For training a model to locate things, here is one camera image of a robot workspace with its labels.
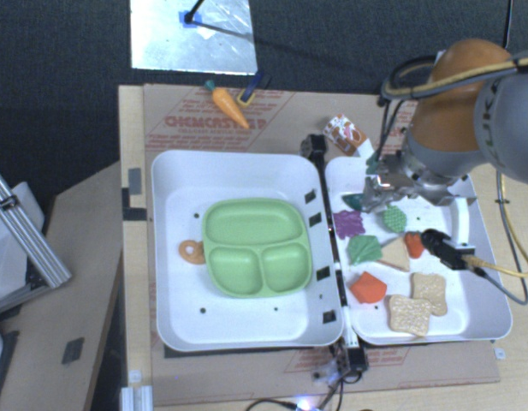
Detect green divided plate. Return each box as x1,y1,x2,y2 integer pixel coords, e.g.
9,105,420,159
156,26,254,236
201,197,313,299

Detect purple grapes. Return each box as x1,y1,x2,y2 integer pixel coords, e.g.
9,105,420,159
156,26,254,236
332,210,366,241

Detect dark teal toy leaf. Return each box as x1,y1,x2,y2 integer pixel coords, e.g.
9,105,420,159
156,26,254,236
341,193,370,211

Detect green lettuce leaf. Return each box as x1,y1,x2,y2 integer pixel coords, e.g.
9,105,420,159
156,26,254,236
347,234,383,266

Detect red toy pepper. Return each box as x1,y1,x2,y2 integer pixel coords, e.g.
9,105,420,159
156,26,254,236
404,230,426,259

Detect black cylinder on white bracket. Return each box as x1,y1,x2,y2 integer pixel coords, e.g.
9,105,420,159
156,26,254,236
419,197,478,271

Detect white plastic tray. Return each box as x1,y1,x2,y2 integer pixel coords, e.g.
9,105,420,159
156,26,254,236
151,149,345,354
324,156,513,345

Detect orange pretzel biscuit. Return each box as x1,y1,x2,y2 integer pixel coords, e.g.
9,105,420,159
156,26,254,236
178,239,207,266

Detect brown cardboard board red print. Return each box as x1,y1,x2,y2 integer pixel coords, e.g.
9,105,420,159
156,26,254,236
142,83,502,407

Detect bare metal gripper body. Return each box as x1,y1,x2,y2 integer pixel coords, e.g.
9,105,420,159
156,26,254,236
365,152,462,207

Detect thin black and white rod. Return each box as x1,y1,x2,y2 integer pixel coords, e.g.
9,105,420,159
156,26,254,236
315,155,359,351

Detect white and orange carton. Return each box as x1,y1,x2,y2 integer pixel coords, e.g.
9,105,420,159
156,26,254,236
323,113,373,158

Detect orange carrot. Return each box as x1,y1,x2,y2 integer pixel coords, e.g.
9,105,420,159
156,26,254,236
204,79,251,130

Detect green dotted toy vegetable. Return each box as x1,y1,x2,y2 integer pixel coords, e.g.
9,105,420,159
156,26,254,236
382,205,408,234

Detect beige bread slice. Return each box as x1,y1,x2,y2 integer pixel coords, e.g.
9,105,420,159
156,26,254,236
410,271,448,317
387,294,433,337

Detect orange block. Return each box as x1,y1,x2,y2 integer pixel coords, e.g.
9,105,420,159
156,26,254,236
348,271,388,305

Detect beige triangular sandwich slice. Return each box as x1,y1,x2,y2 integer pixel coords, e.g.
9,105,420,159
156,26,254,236
377,235,412,272

